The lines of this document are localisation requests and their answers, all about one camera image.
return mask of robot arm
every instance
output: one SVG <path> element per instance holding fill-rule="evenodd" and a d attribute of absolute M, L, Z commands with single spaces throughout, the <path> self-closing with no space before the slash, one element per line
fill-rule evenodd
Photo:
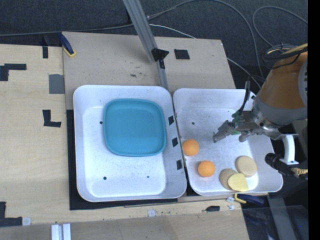
<path fill-rule="evenodd" d="M 237 133 L 240 134 L 240 142 L 246 141 L 251 135 L 262 134 L 272 140 L 283 140 L 285 145 L 284 158 L 271 158 L 271 154 L 268 154 L 265 161 L 275 169 L 277 167 L 281 168 L 283 172 L 286 171 L 286 174 L 297 174 L 288 167 L 298 164 L 294 161 L 295 146 L 293 140 L 293 137 L 297 134 L 283 134 L 279 131 L 279 128 L 289 125 L 295 120 L 308 117 L 307 49 L 308 44 L 304 44 L 274 56 L 278 60 L 272 67 L 261 90 L 254 98 L 252 109 L 243 111 L 249 93 L 247 82 L 243 105 L 232 115 L 232 121 L 226 120 L 218 128 L 218 132 L 213 134 L 213 142 L 216 143 Z"/>

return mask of blue plastic tray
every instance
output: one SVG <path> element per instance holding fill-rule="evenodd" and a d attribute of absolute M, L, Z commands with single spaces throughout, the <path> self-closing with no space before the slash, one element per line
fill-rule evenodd
<path fill-rule="evenodd" d="M 145 157 L 166 146 L 162 109 L 144 99 L 114 99 L 103 111 L 103 134 L 108 149 L 121 156 Z"/>

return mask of beige cookie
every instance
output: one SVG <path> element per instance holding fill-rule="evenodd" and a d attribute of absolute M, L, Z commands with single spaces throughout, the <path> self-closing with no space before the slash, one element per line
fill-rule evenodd
<path fill-rule="evenodd" d="M 223 169 L 220 174 L 219 174 L 219 180 L 221 185 L 227 189 L 227 190 L 232 190 L 232 188 L 228 185 L 228 179 L 230 176 L 236 174 L 237 172 L 232 169 Z"/>
<path fill-rule="evenodd" d="M 258 169 L 256 162 L 246 155 L 239 156 L 235 160 L 235 168 L 239 173 L 243 174 L 247 178 L 255 175 Z"/>
<path fill-rule="evenodd" d="M 235 191 L 245 192 L 249 190 L 246 177 L 242 173 L 236 173 L 229 177 L 228 185 Z"/>

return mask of cable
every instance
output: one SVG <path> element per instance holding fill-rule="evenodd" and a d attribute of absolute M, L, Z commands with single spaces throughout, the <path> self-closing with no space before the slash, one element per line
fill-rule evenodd
<path fill-rule="evenodd" d="M 256 33 L 259 35 L 259 37 L 261 37 L 261 39 L 262 39 L 263 41 L 265 41 L 265 42 L 266 42 L 268 45 L 270 45 L 270 46 L 273 46 L 273 44 L 270 43 L 267 39 L 265 39 L 265 38 L 262 36 L 262 34 L 258 31 L 257 26 L 256 26 L 256 23 L 255 23 L 255 17 L 256 17 L 257 12 L 259 12 L 259 11 L 261 11 L 261 10 L 263 10 L 263 9 L 276 9 L 276 10 L 280 10 L 280 11 L 286 12 L 286 13 L 288 13 L 288 14 L 291 14 L 291 15 L 297 17 L 299 20 L 303 21 L 305 24 L 308 25 L 308 22 L 307 22 L 305 19 L 303 19 L 303 18 L 300 17 L 299 15 L 297 15 L 297 14 L 295 14 L 295 13 L 293 13 L 292 11 L 289 11 L 289 10 L 287 10 L 287 9 L 284 9 L 284 8 L 281 8 L 281 7 L 278 7 L 278 6 L 271 6 L 271 5 L 263 6 L 263 7 L 258 8 L 258 9 L 253 13 L 253 15 L 252 15 L 252 24 L 253 24 L 254 30 L 255 30 Z"/>
<path fill-rule="evenodd" d="M 303 180 L 308 180 L 308 169 L 293 167 L 290 168 L 290 171 L 293 173 L 295 177 Z"/>
<path fill-rule="evenodd" d="M 125 24 L 119 26 L 108 26 L 101 28 L 89 28 L 89 29 L 79 29 L 79 30 L 61 30 L 61 31 L 46 31 L 46 32 L 31 32 L 31 33 L 15 33 L 15 34 L 0 34 L 2 37 L 19 37 L 19 36 L 34 36 L 34 35 L 49 35 L 49 34 L 59 34 L 61 32 L 90 32 L 90 31 L 106 31 L 106 30 L 118 30 L 133 27 L 133 24 Z"/>
<path fill-rule="evenodd" d="M 245 109 L 245 105 L 249 99 L 249 94 L 250 94 L 250 76 L 248 77 L 247 81 L 245 82 L 245 94 L 244 94 L 244 100 L 242 103 L 242 106 L 239 108 L 239 110 L 237 111 L 239 115 L 242 115 L 244 109 Z"/>
<path fill-rule="evenodd" d="M 242 66 L 240 66 L 238 63 L 236 63 L 235 61 L 233 61 L 230 58 L 226 58 L 228 61 L 230 61 L 231 63 L 235 64 L 236 66 L 238 66 L 240 69 L 242 69 L 244 72 L 246 72 L 248 74 L 248 76 L 250 78 L 252 78 L 252 80 L 256 83 L 256 85 L 259 87 L 259 89 L 261 89 L 261 85 L 258 83 L 258 81 L 255 79 L 255 76 L 251 75 L 246 69 L 244 69 Z"/>
<path fill-rule="evenodd" d="M 262 78 L 260 75 L 252 74 L 251 76 L 262 83 L 266 81 L 266 79 Z"/>
<path fill-rule="evenodd" d="M 172 30 L 172 31 L 178 32 L 178 33 L 180 33 L 180 34 L 182 34 L 182 35 L 184 35 L 184 36 L 187 36 L 187 37 L 189 37 L 189 38 L 196 39 L 196 38 L 195 38 L 194 36 L 192 36 L 192 35 L 183 33 L 183 32 L 181 32 L 181 31 L 179 31 L 179 30 L 176 30 L 176 29 L 171 28 L 171 27 L 168 27 L 168 26 L 155 25 L 155 24 L 149 24 L 149 25 L 152 26 L 152 27 L 159 27 L 159 28 L 164 28 L 164 29 Z"/>
<path fill-rule="evenodd" d="M 217 2 L 217 3 L 221 3 L 223 5 L 226 5 L 228 6 L 229 8 L 233 9 L 236 13 L 238 13 L 241 18 L 244 20 L 244 22 L 246 23 L 246 25 L 248 26 L 249 28 L 249 31 L 250 31 L 250 34 L 251 34 L 251 37 L 252 37 L 252 41 L 253 41 L 253 46 L 254 46 L 254 52 L 255 52 L 255 58 L 256 58 L 256 62 L 257 62 L 257 65 L 258 65 L 258 68 L 259 68 L 259 71 L 260 71 L 260 75 L 261 77 L 264 79 L 264 75 L 263 75 L 263 72 L 262 72 L 262 69 L 261 69 L 261 65 L 260 65 L 260 60 L 259 60 L 259 55 L 258 55 L 258 49 L 257 49 L 257 44 L 256 44 L 256 39 L 255 39 L 255 36 L 254 36 L 254 33 L 253 33 L 253 30 L 250 26 L 250 24 L 248 23 L 247 19 L 244 17 L 244 15 L 238 10 L 236 9 L 235 7 L 233 7 L 232 5 L 224 2 L 224 1 L 221 1 L 221 0 L 187 0 L 185 2 L 182 2 L 182 3 L 179 3 L 177 5 L 174 5 L 172 7 L 170 7 L 169 9 L 166 9 L 166 10 L 163 10 L 161 12 L 158 12 L 158 13 L 155 13 L 153 15 L 147 15 L 147 19 L 150 21 L 150 20 L 153 20 L 165 13 L 168 13 L 172 10 L 175 10 L 177 9 L 178 7 L 181 7 L 183 5 L 186 5 L 188 3 L 193 3 L 193 2 L 198 2 L 198 1 L 212 1 L 212 2 Z M 308 24 L 308 22 L 306 20 L 304 20 L 302 17 L 298 16 L 297 14 L 287 10 L 287 9 L 284 9 L 284 8 L 281 8 L 281 7 L 277 7 L 277 6 L 263 6 L 263 7 L 260 7 L 258 8 L 254 13 L 253 13 L 253 16 L 252 16 L 252 23 L 253 23 L 253 27 L 255 29 L 255 31 L 257 32 L 257 34 L 267 43 L 269 44 L 270 46 L 273 46 L 270 42 L 268 42 L 262 35 L 261 33 L 258 31 L 257 27 L 256 27 L 256 24 L 255 24 L 255 16 L 257 14 L 257 12 L 259 12 L 260 10 L 263 10 L 263 9 L 267 9 L 267 8 L 271 8 L 271 9 L 276 9 L 276 10 L 281 10 L 281 11 L 284 11 L 284 12 L 287 12 L 295 17 L 297 17 L 298 19 L 300 19 L 301 21 L 303 21 L 304 23 Z M 161 28 L 166 28 L 166 29 L 170 29 L 170 30 L 173 30 L 173 31 L 176 31 L 182 35 L 185 35 L 185 36 L 188 36 L 190 38 L 195 38 L 191 35 L 188 35 L 188 34 L 185 34 L 181 31 L 178 31 L 178 30 L 175 30 L 173 28 L 169 28 L 169 27 L 166 27 L 166 26 L 161 26 L 161 25 L 155 25 L 155 24 L 151 24 L 151 26 L 154 26 L 154 27 L 161 27 Z M 80 30 L 66 30 L 66 31 L 72 31 L 72 32 L 95 32 L 95 31 L 108 31 L 108 30 L 117 30 L 117 29 L 123 29 L 123 28 L 129 28 L 129 27 L 133 27 L 133 24 L 124 24 L 124 25 L 119 25 L 119 26 L 111 26 L 111 27 L 102 27 L 102 28 L 89 28 L 89 29 L 80 29 Z M 33 36 L 33 35 L 49 35 L 49 34 L 58 34 L 58 33 L 61 33 L 62 31 L 46 31 L 46 32 L 32 32 L 32 33 L 15 33 L 15 34 L 0 34 L 0 37 L 17 37 L 17 36 Z"/>
<path fill-rule="evenodd" d="M 296 62 L 296 60 L 299 58 L 300 54 L 308 51 L 308 44 L 305 43 L 300 46 L 294 46 L 291 44 L 280 44 L 275 45 L 265 51 L 265 53 L 262 54 L 262 62 L 264 65 L 270 69 L 275 70 L 283 66 L 288 66 Z M 282 64 L 276 67 L 270 67 L 267 65 L 267 63 L 275 63 L 275 61 L 287 59 L 290 57 L 296 56 L 291 62 Z"/>
<path fill-rule="evenodd" d="M 257 65 L 258 65 L 258 68 L 259 68 L 259 71 L 260 71 L 260 74 L 261 76 L 264 78 L 264 75 L 263 75 L 263 72 L 262 72 L 262 69 L 261 69 L 261 66 L 260 66 L 260 60 L 259 60 L 259 56 L 258 56 L 258 49 L 257 49 L 257 44 L 256 44 L 256 39 L 255 39 L 255 36 L 254 36 L 254 32 L 249 24 L 249 22 L 247 21 L 247 19 L 245 18 L 245 16 L 238 10 L 236 9 L 235 7 L 233 7 L 232 5 L 224 2 L 224 1 L 221 1 L 221 0 L 187 0 L 185 2 L 182 2 L 182 3 L 179 3 L 177 5 L 174 5 L 173 7 L 167 9 L 167 10 L 164 10 L 164 11 L 161 11 L 161 12 L 158 12 L 156 14 L 153 14 L 153 15 L 149 15 L 147 16 L 147 19 L 148 20 L 153 20 L 154 18 L 157 18 L 165 13 L 168 13 L 172 10 L 175 10 L 177 9 L 178 7 L 181 7 L 183 5 L 186 5 L 186 4 L 189 4 L 189 3 L 193 3 L 193 2 L 198 2 L 198 1 L 212 1 L 212 2 L 217 2 L 217 3 L 220 3 L 220 4 L 223 4 L 231 9 L 233 9 L 236 13 L 238 13 L 241 18 L 244 20 L 244 22 L 246 23 L 246 25 L 248 26 L 249 28 L 249 31 L 251 33 L 251 37 L 252 37 L 252 41 L 253 41 L 253 46 L 254 46 L 254 51 L 255 51 L 255 58 L 256 58 L 256 62 L 257 62 Z"/>

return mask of black mat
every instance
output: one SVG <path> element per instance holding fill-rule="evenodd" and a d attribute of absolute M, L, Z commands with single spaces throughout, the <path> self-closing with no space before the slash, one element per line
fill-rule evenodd
<path fill-rule="evenodd" d="M 130 200 L 130 201 L 109 201 L 89 202 L 84 200 L 77 190 L 76 175 L 76 147 L 75 147 L 75 124 L 74 111 L 66 111 L 67 118 L 67 140 L 68 140 L 68 168 L 69 168 L 69 208 L 70 210 L 91 210 L 110 208 L 117 206 L 132 206 L 146 204 L 174 203 L 178 199 L 152 199 L 152 200 Z"/>

